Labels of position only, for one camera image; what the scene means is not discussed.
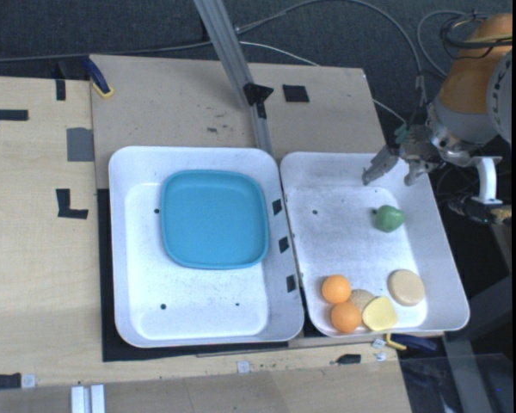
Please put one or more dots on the white plastic tray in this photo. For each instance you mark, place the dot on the white plastic tray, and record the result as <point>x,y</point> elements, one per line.
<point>339,239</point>
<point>198,303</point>

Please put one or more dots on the round beige biscuit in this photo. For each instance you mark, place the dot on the round beige biscuit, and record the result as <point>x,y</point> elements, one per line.
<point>406,287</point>

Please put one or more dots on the black cylinder on white bracket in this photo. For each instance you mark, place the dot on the black cylinder on white bracket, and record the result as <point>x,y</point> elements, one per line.
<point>487,179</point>

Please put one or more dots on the tan round bread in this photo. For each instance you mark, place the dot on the tan round bread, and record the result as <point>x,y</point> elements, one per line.
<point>361,298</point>

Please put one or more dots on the orange ball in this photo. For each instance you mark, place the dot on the orange ball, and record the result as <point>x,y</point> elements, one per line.
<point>345,317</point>
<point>336,288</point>

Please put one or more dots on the green pear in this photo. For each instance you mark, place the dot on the green pear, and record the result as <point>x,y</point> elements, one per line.
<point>389,219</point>

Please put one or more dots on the brown cardboard board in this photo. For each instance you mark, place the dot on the brown cardboard board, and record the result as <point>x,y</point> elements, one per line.
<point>176,106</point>

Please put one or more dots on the blue plate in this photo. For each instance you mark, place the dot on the blue plate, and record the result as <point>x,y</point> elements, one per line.
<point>213,220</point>

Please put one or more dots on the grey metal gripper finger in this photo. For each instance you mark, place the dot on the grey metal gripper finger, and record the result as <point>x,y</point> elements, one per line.
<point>417,170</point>
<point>380,164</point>

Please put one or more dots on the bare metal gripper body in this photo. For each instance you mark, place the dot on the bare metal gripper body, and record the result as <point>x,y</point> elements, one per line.
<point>421,146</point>

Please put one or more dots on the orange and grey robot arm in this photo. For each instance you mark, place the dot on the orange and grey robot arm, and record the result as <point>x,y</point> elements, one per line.
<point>468,84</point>

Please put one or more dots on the yellow potato slice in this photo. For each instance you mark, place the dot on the yellow potato slice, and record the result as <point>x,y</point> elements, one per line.
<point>379,314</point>

